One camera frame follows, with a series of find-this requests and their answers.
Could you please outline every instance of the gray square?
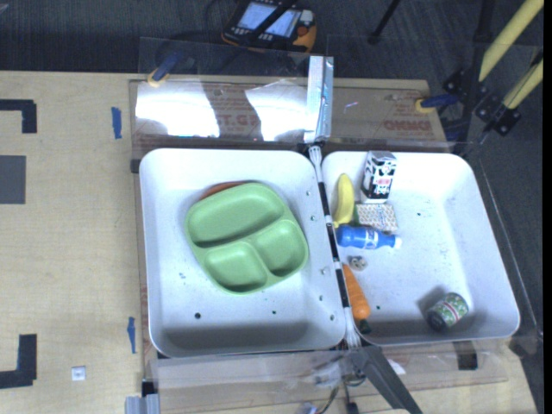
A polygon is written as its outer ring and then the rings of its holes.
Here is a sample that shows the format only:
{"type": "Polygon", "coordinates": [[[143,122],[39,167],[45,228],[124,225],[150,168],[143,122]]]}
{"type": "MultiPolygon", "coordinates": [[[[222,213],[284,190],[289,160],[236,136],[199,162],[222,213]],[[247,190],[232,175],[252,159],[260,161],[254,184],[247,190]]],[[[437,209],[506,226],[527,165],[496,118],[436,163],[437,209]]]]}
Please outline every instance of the gray square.
{"type": "Polygon", "coordinates": [[[25,204],[26,156],[0,155],[0,204],[25,204]]]}

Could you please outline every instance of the yellow banana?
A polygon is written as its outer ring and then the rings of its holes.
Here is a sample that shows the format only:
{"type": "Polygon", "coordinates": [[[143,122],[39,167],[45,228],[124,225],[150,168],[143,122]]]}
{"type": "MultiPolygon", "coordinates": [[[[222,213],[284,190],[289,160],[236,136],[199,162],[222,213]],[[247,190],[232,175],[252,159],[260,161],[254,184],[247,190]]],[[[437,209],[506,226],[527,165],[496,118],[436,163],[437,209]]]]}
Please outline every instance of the yellow banana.
{"type": "Polygon", "coordinates": [[[334,227],[347,224],[353,220],[354,187],[351,178],[342,173],[337,180],[337,209],[334,214],[334,227]]]}

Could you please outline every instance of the green divided plate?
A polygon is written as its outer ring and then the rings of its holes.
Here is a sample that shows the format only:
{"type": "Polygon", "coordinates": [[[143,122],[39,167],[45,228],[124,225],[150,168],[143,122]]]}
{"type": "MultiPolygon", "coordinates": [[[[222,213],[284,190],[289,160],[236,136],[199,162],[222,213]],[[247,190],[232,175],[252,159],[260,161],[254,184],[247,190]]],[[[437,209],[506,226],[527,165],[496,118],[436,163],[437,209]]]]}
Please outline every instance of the green divided plate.
{"type": "Polygon", "coordinates": [[[304,266],[309,249],[292,211],[267,185],[249,182],[195,203],[186,239],[199,265],[226,292],[263,290],[304,266]]]}

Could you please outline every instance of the yellow pole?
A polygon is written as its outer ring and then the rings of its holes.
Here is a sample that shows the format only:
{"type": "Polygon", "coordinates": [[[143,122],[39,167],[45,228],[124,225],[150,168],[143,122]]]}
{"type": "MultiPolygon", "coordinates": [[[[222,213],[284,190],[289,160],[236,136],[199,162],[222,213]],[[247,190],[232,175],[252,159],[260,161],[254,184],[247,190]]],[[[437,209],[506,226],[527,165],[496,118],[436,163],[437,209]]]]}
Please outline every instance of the yellow pole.
{"type": "Polygon", "coordinates": [[[543,8],[544,0],[525,0],[492,45],[486,50],[481,64],[480,82],[496,66],[510,46],[543,8]]]}
{"type": "Polygon", "coordinates": [[[516,109],[530,92],[543,81],[544,59],[533,65],[517,84],[509,91],[502,104],[508,109],[516,109]]]}

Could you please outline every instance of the wooden table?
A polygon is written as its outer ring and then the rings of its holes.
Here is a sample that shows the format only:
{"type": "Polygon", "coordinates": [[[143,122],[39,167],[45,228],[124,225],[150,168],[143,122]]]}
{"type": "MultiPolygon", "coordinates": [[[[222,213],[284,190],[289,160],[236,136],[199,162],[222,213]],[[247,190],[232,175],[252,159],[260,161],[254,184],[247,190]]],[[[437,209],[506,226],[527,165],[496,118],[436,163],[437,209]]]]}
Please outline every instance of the wooden table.
{"type": "MultiPolygon", "coordinates": [[[[36,380],[0,390],[2,413],[123,413],[125,398],[141,392],[129,81],[143,77],[0,72],[1,99],[32,99],[38,109],[36,134],[22,133],[20,112],[0,111],[0,154],[26,156],[25,204],[0,204],[0,370],[16,368],[19,335],[38,340],[36,380]],[[122,114],[120,139],[111,108],[122,114]],[[80,366],[86,377],[73,380],[80,366]]],[[[424,412],[536,412],[519,359],[508,348],[502,356],[507,381],[412,395],[424,412]]],[[[380,395],[356,401],[361,411],[388,408],[380,395]]]]}

